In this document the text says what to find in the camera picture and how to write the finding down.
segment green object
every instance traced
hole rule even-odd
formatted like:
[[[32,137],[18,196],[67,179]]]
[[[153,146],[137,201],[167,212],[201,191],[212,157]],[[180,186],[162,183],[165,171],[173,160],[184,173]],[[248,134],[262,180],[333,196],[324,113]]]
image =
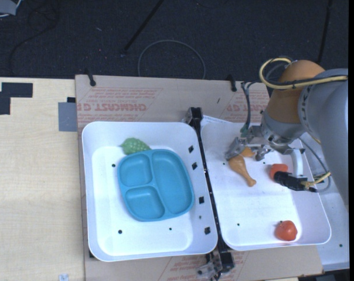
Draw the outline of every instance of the green object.
[[[124,153],[126,155],[136,153],[136,152],[151,150],[151,148],[146,143],[144,143],[143,141],[137,138],[127,138],[121,144],[121,147],[124,150]]]

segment blue tray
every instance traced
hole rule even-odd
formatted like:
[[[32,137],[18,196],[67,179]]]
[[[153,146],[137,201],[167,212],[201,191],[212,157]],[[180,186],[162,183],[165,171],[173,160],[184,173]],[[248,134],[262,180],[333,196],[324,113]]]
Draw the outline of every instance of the blue tray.
[[[130,154],[118,164],[125,205],[139,221],[160,221],[188,212],[194,191],[182,159],[173,151],[154,149]]]

